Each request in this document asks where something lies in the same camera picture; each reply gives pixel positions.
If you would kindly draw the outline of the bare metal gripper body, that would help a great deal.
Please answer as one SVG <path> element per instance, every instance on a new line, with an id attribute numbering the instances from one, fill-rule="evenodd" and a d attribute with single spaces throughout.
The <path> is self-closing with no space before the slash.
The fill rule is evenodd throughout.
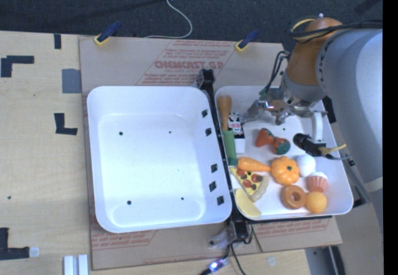
<path id="1" fill-rule="evenodd" d="M 267 102 L 266 110 L 273 116 L 276 112 L 281 110 L 289 110 L 291 116 L 298 116 L 301 118 L 310 118 L 315 113 L 320 113 L 321 116 L 327 115 L 326 111 L 315 110 L 315 102 L 307 102 L 291 94 L 290 91 L 285 93 L 281 87 L 272 87 L 266 93 L 264 100 Z"/>

